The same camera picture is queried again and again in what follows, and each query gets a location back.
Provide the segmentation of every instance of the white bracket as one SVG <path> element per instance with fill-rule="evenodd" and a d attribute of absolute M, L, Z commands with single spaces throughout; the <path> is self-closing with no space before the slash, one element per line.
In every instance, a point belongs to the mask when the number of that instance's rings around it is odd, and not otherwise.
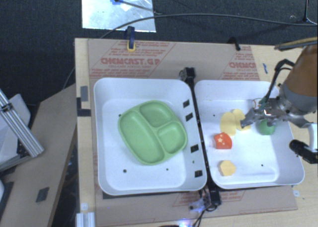
<path fill-rule="evenodd" d="M 308 126 L 308 131 L 309 131 L 309 137 L 310 137 L 310 142 L 309 142 L 308 149 L 311 152 L 317 152 L 317 147 L 318 147 L 318 142 L 317 142 L 317 124 L 312 123 L 310 126 Z"/>
<path fill-rule="evenodd" d="M 77 213 L 76 227 L 95 227 L 95 213 Z"/>

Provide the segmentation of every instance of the cable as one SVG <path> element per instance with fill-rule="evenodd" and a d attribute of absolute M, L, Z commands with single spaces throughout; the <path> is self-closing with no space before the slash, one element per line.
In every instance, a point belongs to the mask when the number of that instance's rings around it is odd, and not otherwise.
<path fill-rule="evenodd" d="M 316 26 L 318 25 L 316 22 L 313 22 L 312 20 L 310 20 L 310 19 L 308 19 L 308 18 L 307 18 L 307 21 L 310 22 L 310 23 L 312 23 L 312 24 L 314 24 L 314 25 L 316 25 Z"/>
<path fill-rule="evenodd" d="M 218 208 L 218 206 L 215 206 L 213 208 L 207 208 L 206 211 L 207 212 L 213 212 L 214 210 L 216 210 Z"/>
<path fill-rule="evenodd" d="M 279 63 L 276 65 L 275 74 L 274 74 L 273 79 L 272 79 L 272 82 L 271 82 L 271 84 L 270 84 L 270 86 L 269 86 L 268 92 L 267 92 L 267 94 L 264 96 L 264 98 L 263 98 L 259 103 L 264 104 L 264 103 L 266 103 L 266 102 L 268 101 L 269 96 L 270 96 L 270 93 L 272 92 L 272 89 L 273 89 L 273 87 L 274 87 L 274 84 L 275 84 L 275 82 L 276 82 L 276 79 L 277 79 L 279 73 L 280 73 L 282 70 L 291 70 L 290 68 L 287 68 L 287 67 L 279 68 L 279 65 L 280 65 L 280 64 L 281 64 L 281 66 L 284 65 L 284 64 L 283 64 L 284 61 L 285 61 L 285 60 L 279 62 Z"/>
<path fill-rule="evenodd" d="M 66 85 L 68 84 L 68 82 L 69 82 L 69 80 L 70 80 L 70 78 L 71 78 L 71 75 L 72 75 L 72 73 L 73 73 L 74 71 L 75 71 L 75 67 L 73 67 L 73 69 L 71 70 L 69 76 L 67 77 L 67 79 L 66 79 L 66 81 L 65 81 L 65 83 L 64 83 L 64 85 L 63 85 L 62 90 L 65 89 L 65 87 L 66 87 Z"/>
<path fill-rule="evenodd" d="M 107 35 L 111 34 L 112 32 L 115 32 L 119 28 L 131 25 L 133 23 L 137 23 L 137 22 L 140 22 L 140 21 L 144 21 L 144 20 L 148 20 L 148 19 L 157 19 L 157 18 L 187 17 L 187 16 L 230 17 L 230 18 L 240 18 L 240 19 L 247 19 L 247 20 L 255 20 L 255 21 L 261 21 L 261 22 L 267 22 L 267 23 L 273 23 L 273 24 L 280 24 L 280 25 L 287 25 L 287 26 L 315 26 L 315 27 L 317 27 L 317 25 L 311 25 L 311 24 L 287 23 L 287 22 L 280 22 L 280 21 L 274 21 L 274 20 L 268 20 L 268 19 L 253 18 L 253 17 L 246 17 L 246 16 L 240 16 L 240 15 L 231 15 L 231 14 L 219 14 L 219 13 L 177 13 L 177 14 L 165 14 L 165 15 L 157 15 L 157 16 L 151 16 L 151 17 L 135 19 L 133 21 L 130 21 L 130 22 L 127 22 L 127 23 L 122 24 L 120 26 L 117 26 L 116 28 L 112 29 L 111 31 L 103 34 L 100 37 L 100 39 L 106 37 Z"/>
<path fill-rule="evenodd" d="M 204 212 L 205 212 L 205 210 L 202 211 L 201 215 L 200 215 L 199 218 L 194 222 L 194 224 L 192 225 L 192 227 L 199 227 L 199 226 L 200 226 Z"/>

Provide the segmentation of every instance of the red toy tomato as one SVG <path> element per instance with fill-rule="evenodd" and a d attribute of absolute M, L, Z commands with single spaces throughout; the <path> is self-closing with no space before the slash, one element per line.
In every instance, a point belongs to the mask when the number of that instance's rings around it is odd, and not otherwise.
<path fill-rule="evenodd" d="M 226 133 L 216 134 L 214 141 L 218 150 L 230 150 L 232 148 L 232 140 Z"/>

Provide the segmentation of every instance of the dark carpet floor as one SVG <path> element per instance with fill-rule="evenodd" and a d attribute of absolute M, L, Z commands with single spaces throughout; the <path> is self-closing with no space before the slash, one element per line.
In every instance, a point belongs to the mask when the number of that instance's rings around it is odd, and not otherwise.
<path fill-rule="evenodd" d="M 310 0 L 308 17 L 317 21 L 318 0 Z M 153 0 L 163 14 L 213 12 L 283 22 L 302 20 L 305 0 Z M 220 17 L 165 18 L 157 33 L 137 39 L 273 45 L 317 36 L 316 27 Z M 0 88 L 37 103 L 59 92 L 74 67 L 74 39 L 99 38 L 104 30 L 82 29 L 81 0 L 0 0 Z M 109 38 L 119 39 L 122 32 Z M 72 76 L 69 84 L 74 83 Z"/>

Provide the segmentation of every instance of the green plate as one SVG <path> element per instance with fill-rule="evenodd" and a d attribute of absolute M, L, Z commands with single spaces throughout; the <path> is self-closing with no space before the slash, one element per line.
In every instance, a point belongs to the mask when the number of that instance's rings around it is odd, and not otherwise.
<path fill-rule="evenodd" d="M 123 113 L 118 129 L 131 153 L 148 165 L 168 160 L 184 149 L 188 140 L 177 116 L 165 103 L 156 100 Z"/>

